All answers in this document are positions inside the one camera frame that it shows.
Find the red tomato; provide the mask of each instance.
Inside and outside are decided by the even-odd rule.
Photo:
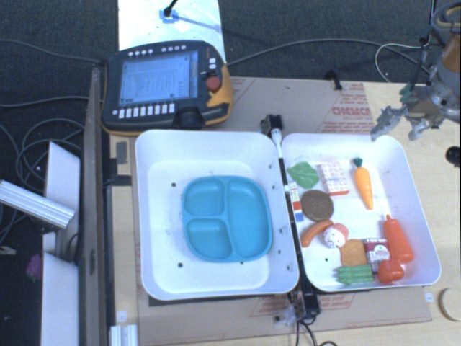
[[[400,280],[405,275],[403,268],[394,259],[383,260],[377,270],[377,279],[381,283],[391,283]]]

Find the toy egg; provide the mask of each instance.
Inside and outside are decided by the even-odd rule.
[[[335,223],[332,226],[329,226],[323,232],[323,238],[325,243],[330,249],[338,249],[343,247],[349,236],[349,230],[344,224]]]

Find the brown round patty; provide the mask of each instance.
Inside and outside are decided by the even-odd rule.
[[[304,192],[301,206],[304,214],[313,221],[324,221],[333,215],[333,200],[319,190]]]

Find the white plastic tray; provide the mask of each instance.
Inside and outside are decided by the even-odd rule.
[[[136,141],[141,277],[160,300],[286,293],[299,279],[292,230],[272,141],[260,133],[150,130]],[[272,246],[263,257],[216,263],[188,248],[181,194],[198,177],[234,175],[266,194]]]
[[[414,261],[404,265],[405,277],[395,284],[383,285],[376,280],[344,285],[334,275],[334,269],[341,267],[339,250],[329,249],[322,235],[318,235],[309,247],[302,249],[307,276],[315,287],[336,292],[430,285],[439,279],[439,258],[399,142],[389,136],[371,142],[369,136],[293,133],[283,140],[282,150],[287,168],[300,161],[307,161],[314,168],[324,162],[341,163],[350,192],[332,197],[334,214],[331,220],[347,226],[350,239],[384,238],[382,223],[390,214],[400,221],[415,254]],[[356,157],[363,158],[363,166],[371,174],[373,210],[365,208],[354,184],[352,159]],[[304,190],[298,189],[301,197]],[[324,190],[321,181],[314,189]],[[297,224],[300,235],[311,224],[312,221],[304,216],[304,221]]]

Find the carrot top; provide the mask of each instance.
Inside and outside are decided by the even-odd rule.
[[[355,159],[352,159],[352,161],[354,162],[357,168],[360,168],[362,166],[362,163],[363,163],[362,158],[355,158]]]

